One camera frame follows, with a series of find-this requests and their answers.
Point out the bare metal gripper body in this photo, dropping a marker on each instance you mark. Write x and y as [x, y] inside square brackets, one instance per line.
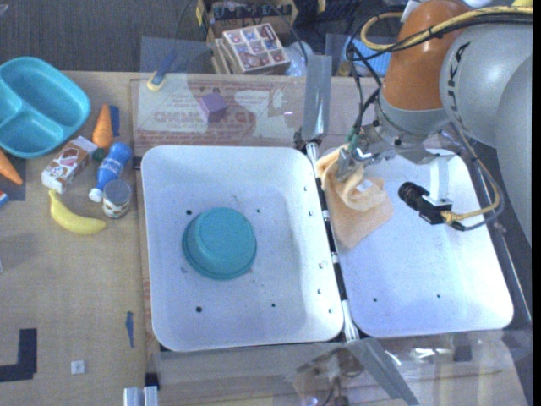
[391, 144]

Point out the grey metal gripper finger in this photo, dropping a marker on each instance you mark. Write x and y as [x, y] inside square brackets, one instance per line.
[362, 155]
[345, 163]

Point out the orange cloth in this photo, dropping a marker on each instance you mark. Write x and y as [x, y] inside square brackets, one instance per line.
[359, 214]

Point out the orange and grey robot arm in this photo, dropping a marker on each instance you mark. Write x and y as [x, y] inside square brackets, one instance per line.
[473, 78]

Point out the white plastic tray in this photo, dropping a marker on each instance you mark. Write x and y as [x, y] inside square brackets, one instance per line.
[422, 277]
[270, 311]

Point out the purple cube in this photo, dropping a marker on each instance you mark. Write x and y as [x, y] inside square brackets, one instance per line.
[212, 106]

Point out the box of picture blocks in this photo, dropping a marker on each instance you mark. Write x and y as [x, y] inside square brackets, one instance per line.
[255, 49]

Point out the teal bowl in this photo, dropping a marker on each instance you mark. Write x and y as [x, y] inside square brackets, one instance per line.
[220, 243]

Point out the brown cardboard board red print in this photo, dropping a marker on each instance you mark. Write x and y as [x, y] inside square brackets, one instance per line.
[177, 116]

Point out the small can grey lid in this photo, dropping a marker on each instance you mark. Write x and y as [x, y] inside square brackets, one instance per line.
[116, 199]

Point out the blue bottle white cap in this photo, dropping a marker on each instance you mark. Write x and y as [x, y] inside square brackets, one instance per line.
[112, 165]

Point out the orange carrot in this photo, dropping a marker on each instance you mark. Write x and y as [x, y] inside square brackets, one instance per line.
[8, 169]
[103, 129]

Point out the brown and white carton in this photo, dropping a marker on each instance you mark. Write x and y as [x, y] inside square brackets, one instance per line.
[67, 163]

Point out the yellow banana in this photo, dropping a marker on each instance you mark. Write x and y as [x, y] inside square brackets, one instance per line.
[74, 222]

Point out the blue divided plate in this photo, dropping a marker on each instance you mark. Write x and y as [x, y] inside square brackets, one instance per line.
[42, 104]

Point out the black cylinder on white bracket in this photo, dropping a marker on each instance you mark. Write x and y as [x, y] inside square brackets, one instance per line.
[422, 203]

